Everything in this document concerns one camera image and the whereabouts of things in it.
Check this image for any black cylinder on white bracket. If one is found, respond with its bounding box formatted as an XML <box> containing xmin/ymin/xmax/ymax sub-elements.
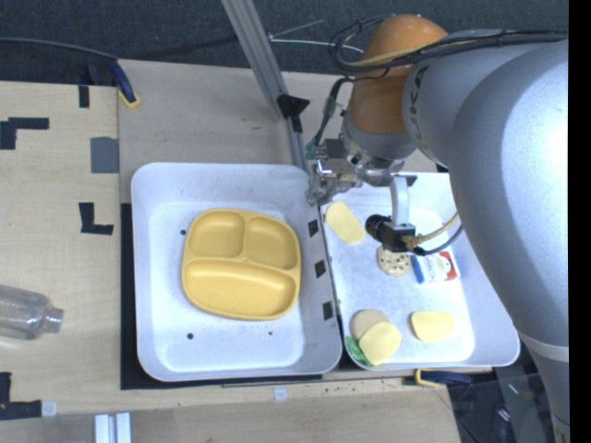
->
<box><xmin>364</xmin><ymin>175</ymin><xmax>417</xmax><ymax>254</ymax></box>

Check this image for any green lettuce leaf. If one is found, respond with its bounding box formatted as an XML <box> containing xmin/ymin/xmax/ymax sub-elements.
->
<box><xmin>344</xmin><ymin>335</ymin><xmax>373</xmax><ymax>368</ymax></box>

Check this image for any yellow oval slice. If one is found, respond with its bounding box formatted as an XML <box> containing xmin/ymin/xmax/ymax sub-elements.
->
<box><xmin>358</xmin><ymin>320</ymin><xmax>403</xmax><ymax>367</ymax></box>
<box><xmin>325</xmin><ymin>200</ymin><xmax>368</xmax><ymax>245</ymax></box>
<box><xmin>409</xmin><ymin>310</ymin><xmax>455</xmax><ymax>343</ymax></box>

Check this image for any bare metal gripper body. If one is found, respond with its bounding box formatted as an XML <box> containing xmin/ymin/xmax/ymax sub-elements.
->
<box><xmin>315</xmin><ymin>138</ymin><xmax>404</xmax><ymax>190</ymax></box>

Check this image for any yellow divided plate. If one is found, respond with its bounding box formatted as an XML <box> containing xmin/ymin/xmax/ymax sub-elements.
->
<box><xmin>180</xmin><ymin>208</ymin><xmax>303</xmax><ymax>322</ymax></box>

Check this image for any clear plastic bottle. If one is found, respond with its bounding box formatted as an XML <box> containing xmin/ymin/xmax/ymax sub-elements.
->
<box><xmin>0</xmin><ymin>283</ymin><xmax>66</xmax><ymax>341</ymax></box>

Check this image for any tan round biscuit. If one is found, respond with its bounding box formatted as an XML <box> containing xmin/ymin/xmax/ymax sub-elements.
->
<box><xmin>349</xmin><ymin>308</ymin><xmax>392</xmax><ymax>341</ymax></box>

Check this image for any white blue red carton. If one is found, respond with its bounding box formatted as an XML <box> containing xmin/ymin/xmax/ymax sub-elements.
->
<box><xmin>410</xmin><ymin>250</ymin><xmax>462</xmax><ymax>285</ymax></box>

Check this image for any white plastic tray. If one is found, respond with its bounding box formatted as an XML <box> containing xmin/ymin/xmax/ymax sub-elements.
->
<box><xmin>130</xmin><ymin>162</ymin><xmax>344</xmax><ymax>383</ymax></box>
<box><xmin>318</xmin><ymin>171</ymin><xmax>522</xmax><ymax>372</ymax></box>

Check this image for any chocolate chip cookie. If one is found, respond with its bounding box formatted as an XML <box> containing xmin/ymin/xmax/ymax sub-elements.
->
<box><xmin>376</xmin><ymin>245</ymin><xmax>413</xmax><ymax>278</ymax></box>

